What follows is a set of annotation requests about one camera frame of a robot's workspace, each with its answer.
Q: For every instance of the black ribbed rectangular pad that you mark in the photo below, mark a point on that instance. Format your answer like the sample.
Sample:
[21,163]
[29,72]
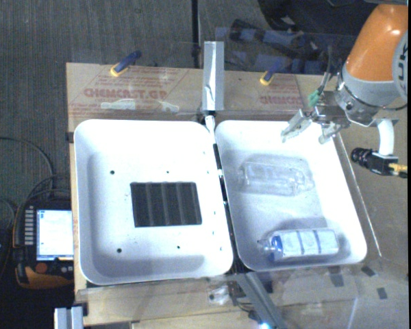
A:
[166,204]

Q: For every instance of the white plastic tray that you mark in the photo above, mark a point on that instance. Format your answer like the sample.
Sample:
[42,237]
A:
[260,214]
[109,218]

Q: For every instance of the black cylinder on white bracket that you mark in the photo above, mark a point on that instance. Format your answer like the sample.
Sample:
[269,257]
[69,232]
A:
[386,135]

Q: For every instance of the brown cardboard board red print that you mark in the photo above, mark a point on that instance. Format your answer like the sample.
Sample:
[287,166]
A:
[140,91]

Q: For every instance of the clear bottle with blue label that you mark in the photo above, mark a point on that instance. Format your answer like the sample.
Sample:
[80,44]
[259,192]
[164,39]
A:
[305,243]

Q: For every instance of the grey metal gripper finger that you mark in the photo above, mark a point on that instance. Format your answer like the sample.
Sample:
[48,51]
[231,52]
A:
[329,132]
[296,127]

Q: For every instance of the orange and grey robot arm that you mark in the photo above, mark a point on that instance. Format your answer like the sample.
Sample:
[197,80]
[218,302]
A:
[376,53]

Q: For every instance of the clear plastic bottle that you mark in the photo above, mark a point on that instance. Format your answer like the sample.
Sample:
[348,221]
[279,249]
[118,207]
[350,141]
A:
[275,178]

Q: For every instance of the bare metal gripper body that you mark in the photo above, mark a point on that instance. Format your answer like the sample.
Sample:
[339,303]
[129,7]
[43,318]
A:
[332,113]

